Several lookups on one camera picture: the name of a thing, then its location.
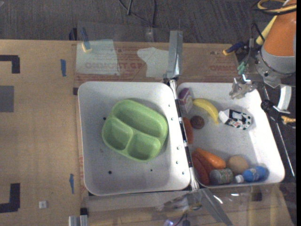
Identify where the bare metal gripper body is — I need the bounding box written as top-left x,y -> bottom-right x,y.
244,55 -> 283,89

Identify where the white carton with black spots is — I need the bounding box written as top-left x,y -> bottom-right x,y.
218,109 -> 253,130

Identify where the yellow banana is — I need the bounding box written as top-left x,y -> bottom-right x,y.
192,98 -> 220,125

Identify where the brown cardboard board red print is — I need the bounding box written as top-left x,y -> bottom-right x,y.
72,42 -> 289,221

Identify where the brown round biscuit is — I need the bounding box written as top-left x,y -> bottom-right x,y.
190,115 -> 206,130

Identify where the purple and white carton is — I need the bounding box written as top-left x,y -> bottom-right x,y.
178,88 -> 194,114

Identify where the white plastic tray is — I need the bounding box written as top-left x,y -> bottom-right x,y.
176,82 -> 286,188
77,81 -> 191,196

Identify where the orange sausage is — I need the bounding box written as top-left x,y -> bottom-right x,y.
182,117 -> 194,145

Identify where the orange carrot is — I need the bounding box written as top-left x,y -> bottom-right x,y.
195,148 -> 227,170

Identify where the tan round bread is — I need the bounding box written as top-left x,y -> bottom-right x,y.
226,155 -> 249,176

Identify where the blue bottle with white cap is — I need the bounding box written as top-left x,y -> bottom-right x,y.
234,165 -> 268,184

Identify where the grey-green can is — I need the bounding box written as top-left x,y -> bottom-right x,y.
209,168 -> 234,186

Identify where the red-brown sausage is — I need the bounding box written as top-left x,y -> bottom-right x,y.
191,152 -> 211,186

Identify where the green divided plate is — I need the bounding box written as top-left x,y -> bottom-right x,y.
101,99 -> 169,163

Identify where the black cylinder on white bracket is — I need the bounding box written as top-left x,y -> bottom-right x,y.
260,84 -> 293,118

